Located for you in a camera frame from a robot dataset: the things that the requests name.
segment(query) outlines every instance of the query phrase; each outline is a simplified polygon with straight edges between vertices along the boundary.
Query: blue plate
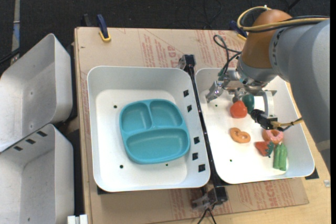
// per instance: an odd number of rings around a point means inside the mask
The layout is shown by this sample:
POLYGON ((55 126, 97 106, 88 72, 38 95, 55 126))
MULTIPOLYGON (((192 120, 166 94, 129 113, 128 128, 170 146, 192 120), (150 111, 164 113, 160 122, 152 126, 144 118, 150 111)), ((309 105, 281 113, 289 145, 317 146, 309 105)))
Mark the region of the blue plate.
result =
POLYGON ((172 161, 190 148, 189 132, 178 107, 164 99, 126 105, 119 116, 128 156, 139 164, 172 161))

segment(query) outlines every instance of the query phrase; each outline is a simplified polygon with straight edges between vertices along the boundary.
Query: white plastic tray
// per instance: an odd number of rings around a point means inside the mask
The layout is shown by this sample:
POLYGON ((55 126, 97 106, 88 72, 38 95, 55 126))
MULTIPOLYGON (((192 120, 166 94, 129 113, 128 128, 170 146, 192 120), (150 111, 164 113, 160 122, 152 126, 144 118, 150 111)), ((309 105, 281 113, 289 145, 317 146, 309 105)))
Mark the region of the white plastic tray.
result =
MULTIPOLYGON (((211 151, 219 177, 230 184, 257 182, 308 176, 314 171, 308 142, 300 124, 284 132, 283 143, 288 150, 287 170, 273 169, 273 154, 263 157, 254 143, 263 141, 262 127, 247 115, 243 119, 234 119, 230 114, 233 95, 227 91, 217 99, 206 102, 212 83, 218 79, 220 68, 200 69, 195 75, 202 114, 208 132, 211 151), (237 127, 250 134, 251 141, 246 144, 234 142, 229 129, 237 127)), ((265 89, 276 90, 274 111, 279 122, 291 122, 298 118, 286 83, 279 77, 270 82, 265 89)), ((255 109, 264 110, 262 97, 255 98, 255 109)))
POLYGON ((93 175, 101 189, 196 188, 208 182, 207 151, 192 81, 186 72, 178 68, 98 66, 88 74, 88 94, 93 175), (146 99, 166 99, 177 105, 191 140, 184 156, 159 164, 137 164, 128 158, 119 113, 125 105, 146 99))
POLYGON ((64 224, 74 210, 73 151, 51 124, 0 154, 0 223, 64 224))
POLYGON ((0 152, 72 109, 69 53, 47 35, 0 78, 0 152))

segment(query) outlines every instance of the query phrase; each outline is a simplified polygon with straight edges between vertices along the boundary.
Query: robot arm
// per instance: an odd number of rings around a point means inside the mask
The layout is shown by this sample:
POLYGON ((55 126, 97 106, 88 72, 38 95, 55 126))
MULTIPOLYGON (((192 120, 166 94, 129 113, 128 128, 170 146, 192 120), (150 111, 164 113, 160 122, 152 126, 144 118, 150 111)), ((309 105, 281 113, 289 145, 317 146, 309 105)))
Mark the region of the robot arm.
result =
MULTIPOLYGON (((223 90, 234 93, 234 101, 247 93, 264 95, 265 101, 271 101, 263 87, 280 76, 290 83, 302 118, 330 172, 330 19, 296 19, 280 10, 264 9, 253 26, 246 27, 251 31, 236 70, 219 78, 207 101, 223 90)), ((256 120, 260 113, 252 111, 251 116, 256 120)), ((257 122, 265 129, 274 129, 275 121, 266 112, 257 122)))

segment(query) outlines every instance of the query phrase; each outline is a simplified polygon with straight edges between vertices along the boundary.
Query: cardboard sheet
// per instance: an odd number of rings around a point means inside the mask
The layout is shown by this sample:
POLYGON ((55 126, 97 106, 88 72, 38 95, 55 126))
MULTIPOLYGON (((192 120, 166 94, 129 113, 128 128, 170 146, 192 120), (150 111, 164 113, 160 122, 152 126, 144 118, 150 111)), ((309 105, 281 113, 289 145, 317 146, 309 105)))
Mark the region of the cardboard sheet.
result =
MULTIPOLYGON (((233 31, 109 28, 110 42, 103 42, 96 27, 75 30, 78 49, 89 194, 86 194, 92 223, 158 223, 199 218, 202 211, 192 201, 202 196, 199 189, 167 189, 98 194, 92 172, 92 150, 87 94, 87 74, 95 66, 176 67, 184 54, 193 54, 195 69, 222 67, 224 49, 213 36, 221 35, 229 48, 241 50, 244 42, 233 31)), ((230 64, 234 67, 236 60, 230 64)), ((214 208, 214 215, 308 204, 301 178, 229 185, 228 201, 214 208)))

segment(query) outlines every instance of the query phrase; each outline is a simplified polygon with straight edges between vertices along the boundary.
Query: pink donut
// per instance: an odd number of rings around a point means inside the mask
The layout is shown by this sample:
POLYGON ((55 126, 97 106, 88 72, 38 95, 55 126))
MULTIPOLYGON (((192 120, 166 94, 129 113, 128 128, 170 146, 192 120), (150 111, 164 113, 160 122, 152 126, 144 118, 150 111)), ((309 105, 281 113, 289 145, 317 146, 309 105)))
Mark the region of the pink donut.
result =
POLYGON ((284 133, 276 129, 273 130, 263 129, 262 137, 265 141, 272 141, 275 145, 277 145, 284 139, 284 133))

